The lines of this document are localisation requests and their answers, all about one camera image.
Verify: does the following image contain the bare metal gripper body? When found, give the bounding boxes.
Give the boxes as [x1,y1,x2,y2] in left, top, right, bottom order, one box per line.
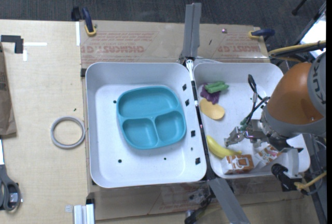
[243,119,269,145]

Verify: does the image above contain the yellow banana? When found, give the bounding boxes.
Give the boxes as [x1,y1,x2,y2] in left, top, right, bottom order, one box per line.
[206,135,243,160]

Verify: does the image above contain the white and pink carton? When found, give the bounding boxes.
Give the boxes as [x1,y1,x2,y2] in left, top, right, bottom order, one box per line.
[255,145,284,167]

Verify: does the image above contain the orange and white carton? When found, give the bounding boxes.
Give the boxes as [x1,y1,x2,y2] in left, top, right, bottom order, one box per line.
[220,154,255,175]

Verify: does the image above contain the yellow potato chip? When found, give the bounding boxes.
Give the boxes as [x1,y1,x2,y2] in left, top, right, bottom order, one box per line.
[199,98,226,121]

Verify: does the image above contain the purple grapes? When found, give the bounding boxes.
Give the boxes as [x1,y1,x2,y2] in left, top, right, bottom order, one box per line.
[199,85,221,105]

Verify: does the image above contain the green bean pods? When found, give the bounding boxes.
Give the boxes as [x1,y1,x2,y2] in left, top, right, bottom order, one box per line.
[204,80,230,94]

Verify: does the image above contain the white plastic tray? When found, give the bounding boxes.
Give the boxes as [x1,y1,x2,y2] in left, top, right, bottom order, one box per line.
[85,62,208,189]
[193,62,311,180]

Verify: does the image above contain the thin black and white rod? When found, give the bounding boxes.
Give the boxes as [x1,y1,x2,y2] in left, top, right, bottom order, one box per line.
[186,59,209,163]

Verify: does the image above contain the blue divided plate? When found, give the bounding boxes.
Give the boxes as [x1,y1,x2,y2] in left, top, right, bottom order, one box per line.
[116,85,187,151]

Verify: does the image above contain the brown cardboard board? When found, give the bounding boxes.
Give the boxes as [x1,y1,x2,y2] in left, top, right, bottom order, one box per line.
[79,19,312,221]

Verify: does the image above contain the white tape roll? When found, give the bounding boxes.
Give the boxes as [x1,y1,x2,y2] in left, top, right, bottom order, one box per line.
[50,116,86,150]

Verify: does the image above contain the brown paper bag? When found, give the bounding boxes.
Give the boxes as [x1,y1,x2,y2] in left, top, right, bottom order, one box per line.
[0,41,18,138]

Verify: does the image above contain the black cylinder on white bracket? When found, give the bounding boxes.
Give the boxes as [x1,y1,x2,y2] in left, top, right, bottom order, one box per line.
[270,146,305,192]

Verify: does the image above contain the grey handled scissors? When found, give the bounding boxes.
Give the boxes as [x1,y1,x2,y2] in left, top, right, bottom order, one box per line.
[0,164,23,212]

